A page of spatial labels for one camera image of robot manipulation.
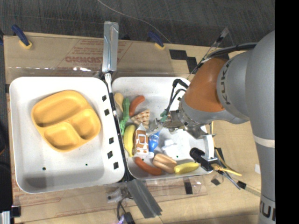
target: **white plastic tray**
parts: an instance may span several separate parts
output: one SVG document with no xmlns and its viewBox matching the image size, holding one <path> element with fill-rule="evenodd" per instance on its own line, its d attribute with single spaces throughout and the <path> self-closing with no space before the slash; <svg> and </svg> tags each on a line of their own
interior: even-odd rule
<svg viewBox="0 0 299 224">
<path fill-rule="evenodd" d="M 149 121 L 154 121 L 155 118 L 160 119 L 160 114 L 168 106 L 172 83 L 178 77 L 120 77 L 114 80 L 112 83 L 112 90 L 114 93 L 121 93 L 124 97 L 128 97 L 132 101 L 138 95 L 143 95 L 145 101 L 139 104 L 136 108 L 135 113 L 142 112 L 146 109 L 150 109 Z M 181 78 L 186 84 L 190 82 L 184 78 Z M 180 92 L 178 97 L 183 96 L 183 92 Z M 179 101 L 175 99 L 171 106 L 171 110 L 176 110 L 178 108 Z M 129 119 L 127 125 L 133 124 Z M 159 136 L 159 146 L 155 149 L 155 153 L 162 153 L 161 147 L 164 145 L 166 139 L 172 139 L 178 144 L 178 154 L 173 156 L 177 161 L 177 164 L 184 162 L 190 162 L 194 160 L 190 157 L 189 152 L 191 148 L 197 147 L 205 151 L 205 144 L 203 140 L 196 140 L 186 131 L 178 130 L 176 134 L 170 134 L 168 129 L 162 129 Z M 204 175 L 206 172 L 204 169 L 199 167 L 197 170 L 192 171 L 187 174 L 163 174 L 160 176 L 150 175 L 143 170 L 141 170 L 135 163 L 132 157 L 128 156 L 126 151 L 126 158 L 128 161 L 128 168 L 130 173 L 136 179 L 160 179 L 160 178 L 174 178 L 174 177 L 184 177 L 184 176 L 194 176 L 194 175 Z M 151 164 L 151 159 L 144 158 L 144 161 Z"/>
<path fill-rule="evenodd" d="M 38 101 L 63 90 L 80 92 L 98 114 L 102 126 L 98 136 L 66 153 L 53 150 L 43 140 L 30 116 Z M 101 80 L 20 77 L 10 84 L 10 104 L 16 181 L 25 192 L 104 185 L 118 182 L 123 177 L 124 163 L 109 95 Z"/>
</svg>

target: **kuka logo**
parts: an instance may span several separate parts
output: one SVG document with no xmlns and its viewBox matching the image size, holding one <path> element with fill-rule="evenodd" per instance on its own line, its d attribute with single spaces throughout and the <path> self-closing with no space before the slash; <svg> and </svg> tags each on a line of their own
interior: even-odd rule
<svg viewBox="0 0 299 224">
<path fill-rule="evenodd" d="M 223 70 L 223 72 L 222 72 L 222 77 L 221 77 L 221 82 L 220 82 L 220 85 L 222 86 L 222 90 L 221 90 L 221 93 L 223 94 L 222 95 L 222 97 L 224 98 L 224 100 L 225 100 L 225 103 L 227 104 L 227 105 L 230 105 L 230 102 L 228 101 L 228 96 L 227 96 L 227 94 L 225 93 L 225 78 L 226 78 L 226 73 L 227 73 L 227 71 L 228 71 L 228 67 L 229 67 L 229 65 L 230 65 L 230 63 L 231 63 L 232 61 L 229 61 L 227 64 L 226 64 L 226 68 L 225 68 L 225 70 Z"/>
<path fill-rule="evenodd" d="M 260 202 L 260 213 L 266 217 L 266 218 L 271 218 L 272 221 L 276 220 L 276 210 L 275 208 L 272 208 L 269 205 L 265 205 L 265 203 L 263 201 Z"/>
</svg>

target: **toy hot dog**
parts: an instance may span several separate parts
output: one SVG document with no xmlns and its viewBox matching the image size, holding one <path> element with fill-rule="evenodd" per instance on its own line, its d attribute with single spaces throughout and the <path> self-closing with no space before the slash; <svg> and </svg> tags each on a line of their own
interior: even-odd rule
<svg viewBox="0 0 299 224">
<path fill-rule="evenodd" d="M 167 155 L 156 154 L 153 159 L 153 165 L 162 169 L 166 173 L 173 174 L 174 167 L 177 165 L 177 162 Z"/>
<path fill-rule="evenodd" d="M 137 96 L 130 104 L 130 108 L 129 108 L 129 116 L 133 116 L 135 113 L 135 109 L 136 107 L 142 103 L 143 101 L 145 101 L 145 97 L 143 95 Z"/>
<path fill-rule="evenodd" d="M 160 168 L 155 168 L 147 163 L 145 163 L 140 157 L 136 157 L 134 159 L 134 162 L 137 164 L 138 167 L 140 167 L 143 171 L 152 174 L 152 175 L 161 175 L 162 170 Z"/>
</svg>

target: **yellow plastic plate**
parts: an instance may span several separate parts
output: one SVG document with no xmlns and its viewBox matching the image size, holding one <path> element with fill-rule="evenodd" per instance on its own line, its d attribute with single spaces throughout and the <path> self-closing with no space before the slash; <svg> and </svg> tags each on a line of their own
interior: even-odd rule
<svg viewBox="0 0 299 224">
<path fill-rule="evenodd" d="M 68 152 L 92 140 L 101 122 L 77 91 L 65 90 L 36 103 L 31 111 L 38 132 L 54 150 Z"/>
</svg>

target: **yellow banana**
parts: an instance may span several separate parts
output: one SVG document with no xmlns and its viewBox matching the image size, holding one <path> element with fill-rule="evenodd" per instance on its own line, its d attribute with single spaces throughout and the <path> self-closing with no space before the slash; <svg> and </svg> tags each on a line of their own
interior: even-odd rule
<svg viewBox="0 0 299 224">
<path fill-rule="evenodd" d="M 185 174 L 196 170 L 199 167 L 199 164 L 196 162 L 188 162 L 179 164 L 174 167 L 174 172 L 176 174 Z"/>
<path fill-rule="evenodd" d="M 135 125 L 129 125 L 125 129 L 125 133 L 123 135 L 123 144 L 125 149 L 128 151 L 129 156 L 133 157 L 132 150 L 133 150 L 133 143 L 134 143 L 134 132 L 136 130 Z"/>
</svg>

